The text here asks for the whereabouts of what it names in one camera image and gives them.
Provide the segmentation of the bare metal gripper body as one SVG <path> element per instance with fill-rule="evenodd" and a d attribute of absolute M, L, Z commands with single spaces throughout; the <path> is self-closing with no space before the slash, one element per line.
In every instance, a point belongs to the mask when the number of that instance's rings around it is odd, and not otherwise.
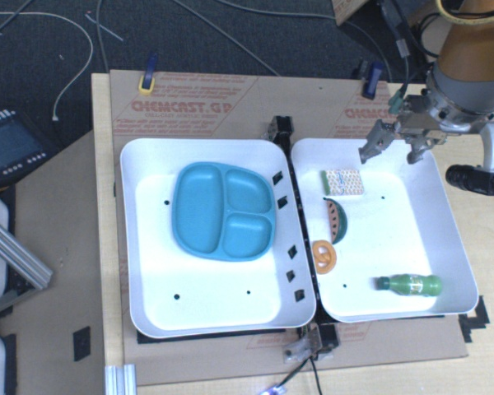
<path fill-rule="evenodd" d="M 448 136 L 477 133 L 483 127 L 484 114 L 465 109 L 430 88 L 420 95 L 407 95 L 394 122 L 394 131 L 413 144 L 443 144 Z"/>

